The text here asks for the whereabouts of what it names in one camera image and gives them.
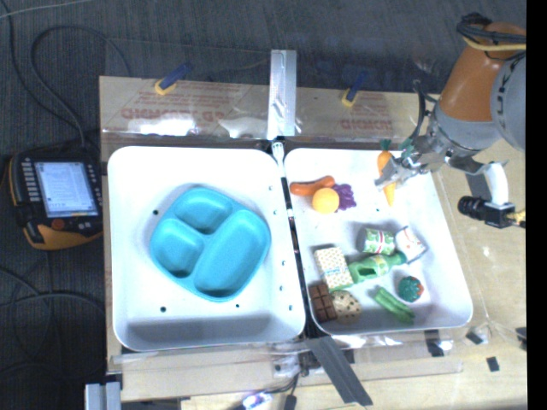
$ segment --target soda can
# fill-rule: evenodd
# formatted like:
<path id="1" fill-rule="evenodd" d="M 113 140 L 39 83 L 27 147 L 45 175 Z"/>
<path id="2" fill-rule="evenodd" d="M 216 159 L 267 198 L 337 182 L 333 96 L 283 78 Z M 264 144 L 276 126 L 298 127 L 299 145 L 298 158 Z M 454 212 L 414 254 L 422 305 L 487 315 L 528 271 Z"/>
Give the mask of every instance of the soda can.
<path id="1" fill-rule="evenodd" d="M 391 255 L 395 251 L 392 232 L 363 228 L 357 238 L 357 249 L 369 254 Z"/>
<path id="2" fill-rule="evenodd" d="M 418 260 L 427 251 L 427 246 L 414 234 L 410 226 L 395 233 L 395 247 L 407 256 L 407 263 Z"/>

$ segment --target blue divided dish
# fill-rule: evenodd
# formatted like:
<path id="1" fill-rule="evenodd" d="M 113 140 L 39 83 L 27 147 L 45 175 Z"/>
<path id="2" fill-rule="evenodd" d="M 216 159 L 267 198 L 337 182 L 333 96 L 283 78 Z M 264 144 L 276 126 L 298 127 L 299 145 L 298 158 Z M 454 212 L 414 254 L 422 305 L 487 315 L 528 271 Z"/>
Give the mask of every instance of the blue divided dish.
<path id="1" fill-rule="evenodd" d="M 177 284 L 223 302 L 250 282 L 270 244 L 261 217 L 218 191 L 196 187 L 163 215 L 152 233 L 150 253 Z"/>

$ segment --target red button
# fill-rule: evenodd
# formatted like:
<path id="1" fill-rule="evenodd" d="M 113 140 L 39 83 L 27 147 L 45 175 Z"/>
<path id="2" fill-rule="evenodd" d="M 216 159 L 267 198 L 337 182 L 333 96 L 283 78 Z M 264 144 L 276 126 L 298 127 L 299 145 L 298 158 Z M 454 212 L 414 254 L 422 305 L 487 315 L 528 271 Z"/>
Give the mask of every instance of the red button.
<path id="1" fill-rule="evenodd" d="M 65 221 L 63 219 L 53 219 L 51 221 L 51 227 L 56 231 L 61 231 L 65 228 Z"/>

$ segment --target gray carpet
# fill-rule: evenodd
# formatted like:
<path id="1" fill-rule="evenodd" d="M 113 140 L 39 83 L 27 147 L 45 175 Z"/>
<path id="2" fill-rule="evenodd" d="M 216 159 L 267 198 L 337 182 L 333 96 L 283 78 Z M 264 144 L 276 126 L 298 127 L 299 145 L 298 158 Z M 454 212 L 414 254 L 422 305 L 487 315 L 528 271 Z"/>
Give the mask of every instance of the gray carpet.
<path id="1" fill-rule="evenodd" d="M 161 77 L 173 68 L 165 51 L 172 47 L 257 56 L 288 49 L 298 53 L 300 86 L 343 89 L 364 69 L 366 90 L 411 92 L 420 79 L 426 91 L 440 92 L 463 49 L 455 30 L 463 15 L 479 12 L 526 28 L 526 0 L 92 0 L 26 10 L 73 1 L 3 0 L 13 14 L 0 8 L 2 156 L 78 137 L 33 62 L 97 144 L 97 79 L 127 75 L 123 59 L 133 76 Z M 268 66 L 234 74 L 209 64 L 198 78 L 268 81 Z M 51 253 L 32 249 L 4 181 L 0 268 L 0 408 L 84 408 L 84 384 L 104 374 L 103 315 L 88 302 L 100 304 L 104 295 L 103 240 Z M 35 299 L 14 302 L 29 296 Z"/>

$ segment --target table surface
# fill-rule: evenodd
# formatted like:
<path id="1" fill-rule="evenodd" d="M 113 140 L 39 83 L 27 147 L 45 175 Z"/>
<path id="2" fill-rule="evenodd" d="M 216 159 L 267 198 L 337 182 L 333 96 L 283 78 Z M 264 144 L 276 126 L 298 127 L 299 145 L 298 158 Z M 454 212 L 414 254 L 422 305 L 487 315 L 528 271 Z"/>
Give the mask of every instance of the table surface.
<path id="1" fill-rule="evenodd" d="M 104 77 L 100 80 L 101 119 L 105 126 L 127 105 L 143 80 Z M 306 90 L 305 96 L 325 91 Z M 383 93 L 395 133 L 413 128 L 417 96 Z M 114 133 L 102 135 L 102 158 L 118 148 L 143 143 Z M 504 141 L 476 157 L 477 161 L 509 160 L 505 171 L 509 199 L 517 209 L 525 202 L 525 156 Z M 526 327 L 526 230 L 503 230 L 460 215 L 456 204 L 470 194 L 463 173 L 443 167 L 433 174 L 475 310 L 470 327 L 485 340 L 475 344 L 456 333 L 445 357 L 432 357 L 425 343 L 364 348 L 353 366 L 376 408 L 525 408 L 527 406 L 526 350 L 515 329 Z M 121 372 L 121 399 L 129 401 L 190 397 L 184 409 L 228 409 L 266 387 L 284 384 L 273 374 L 272 360 L 263 348 L 215 348 L 162 354 L 122 354 L 112 328 L 112 284 L 109 257 L 107 179 L 103 177 L 105 220 L 105 278 L 107 356 L 112 372 Z M 488 361 L 498 364 L 491 370 Z M 328 376 L 320 370 L 299 379 L 295 395 L 299 409 L 352 407 L 344 404 Z M 283 396 L 273 395 L 266 408 L 282 408 Z"/>

